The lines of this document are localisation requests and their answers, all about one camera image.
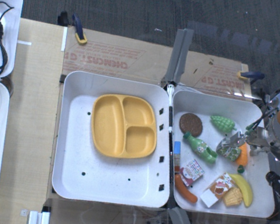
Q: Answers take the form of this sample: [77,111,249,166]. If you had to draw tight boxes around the green plastic bottle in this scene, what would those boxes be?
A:
[179,131,222,166]

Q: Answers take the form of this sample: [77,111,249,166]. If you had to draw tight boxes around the brown round biscuit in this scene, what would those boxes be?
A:
[177,111,206,139]

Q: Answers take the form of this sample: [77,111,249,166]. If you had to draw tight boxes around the yellow corn cob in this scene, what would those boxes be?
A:
[221,184,246,210]

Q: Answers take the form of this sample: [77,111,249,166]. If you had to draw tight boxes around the yellow divided plate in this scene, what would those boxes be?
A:
[84,89,165,165]

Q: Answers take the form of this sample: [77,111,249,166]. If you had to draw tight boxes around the white and orange carton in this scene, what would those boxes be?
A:
[198,169,238,213]

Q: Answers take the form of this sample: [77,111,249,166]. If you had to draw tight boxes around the orange carrot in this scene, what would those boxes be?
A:
[233,141,252,175]

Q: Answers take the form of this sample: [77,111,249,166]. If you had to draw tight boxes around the black cylinder on white bracket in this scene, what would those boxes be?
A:
[262,158,280,200]

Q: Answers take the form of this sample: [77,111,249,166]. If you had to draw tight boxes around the orange sausage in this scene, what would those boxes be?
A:
[170,173,202,205]

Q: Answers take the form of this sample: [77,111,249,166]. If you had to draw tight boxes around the pink and white carton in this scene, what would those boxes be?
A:
[177,156,208,189]

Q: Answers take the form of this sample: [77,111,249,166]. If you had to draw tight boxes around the green grapes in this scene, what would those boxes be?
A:
[208,114,239,135]

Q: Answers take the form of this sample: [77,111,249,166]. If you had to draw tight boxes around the yellow banana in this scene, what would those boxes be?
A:
[222,172,257,209]

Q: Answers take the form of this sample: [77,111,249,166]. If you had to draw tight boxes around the green and white carton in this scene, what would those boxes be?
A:
[214,135,244,164]

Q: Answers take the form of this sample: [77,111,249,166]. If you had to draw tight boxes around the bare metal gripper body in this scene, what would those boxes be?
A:
[242,124,280,161]

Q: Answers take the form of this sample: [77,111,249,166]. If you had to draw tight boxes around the brown cardboard board red print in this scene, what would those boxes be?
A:
[33,25,280,224]

